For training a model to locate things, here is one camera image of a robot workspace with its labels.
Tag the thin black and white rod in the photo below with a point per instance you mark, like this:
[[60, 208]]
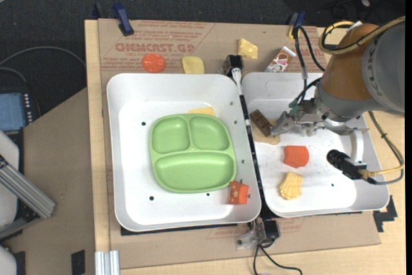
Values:
[[249, 128]]

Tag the white plastic tray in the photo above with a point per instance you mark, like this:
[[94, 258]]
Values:
[[135, 154], [322, 183]]

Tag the orange round disc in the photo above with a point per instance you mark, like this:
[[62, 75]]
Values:
[[154, 62]]

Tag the yellow cheese wedge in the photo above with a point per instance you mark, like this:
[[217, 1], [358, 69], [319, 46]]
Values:
[[247, 49]]

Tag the brown chocolate bar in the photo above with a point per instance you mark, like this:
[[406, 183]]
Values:
[[260, 121]]

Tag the yellow ridged chip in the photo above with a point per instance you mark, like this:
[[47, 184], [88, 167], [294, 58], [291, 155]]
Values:
[[290, 186]]

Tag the black cylinder on white bracket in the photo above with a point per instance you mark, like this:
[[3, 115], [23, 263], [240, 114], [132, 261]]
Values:
[[347, 165]]

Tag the green divided plate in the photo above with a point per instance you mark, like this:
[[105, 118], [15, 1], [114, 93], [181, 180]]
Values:
[[193, 167]]

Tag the pale yellow oval slice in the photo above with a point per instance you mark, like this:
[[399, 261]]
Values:
[[193, 65]]

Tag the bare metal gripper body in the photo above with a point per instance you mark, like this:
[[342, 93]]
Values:
[[309, 114]]

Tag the red box with yellow star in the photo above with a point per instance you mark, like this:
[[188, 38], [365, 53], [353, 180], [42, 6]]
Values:
[[238, 193]]

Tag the white and brown carton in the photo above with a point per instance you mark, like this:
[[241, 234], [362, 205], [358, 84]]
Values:
[[279, 62]]

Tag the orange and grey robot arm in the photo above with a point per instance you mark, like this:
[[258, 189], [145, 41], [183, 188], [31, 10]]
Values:
[[351, 74]]

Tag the yellow cheese slice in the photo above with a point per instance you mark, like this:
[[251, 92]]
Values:
[[202, 111]]

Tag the orange carrot chunk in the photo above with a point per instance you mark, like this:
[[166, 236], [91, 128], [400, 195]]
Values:
[[296, 156]]

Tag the brown cardboard board red print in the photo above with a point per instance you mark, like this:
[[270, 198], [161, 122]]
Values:
[[180, 251]]

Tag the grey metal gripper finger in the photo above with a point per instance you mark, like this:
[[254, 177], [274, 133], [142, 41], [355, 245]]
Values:
[[308, 131], [282, 125]]

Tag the tan biscuit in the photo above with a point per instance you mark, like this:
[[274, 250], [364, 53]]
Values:
[[268, 139]]

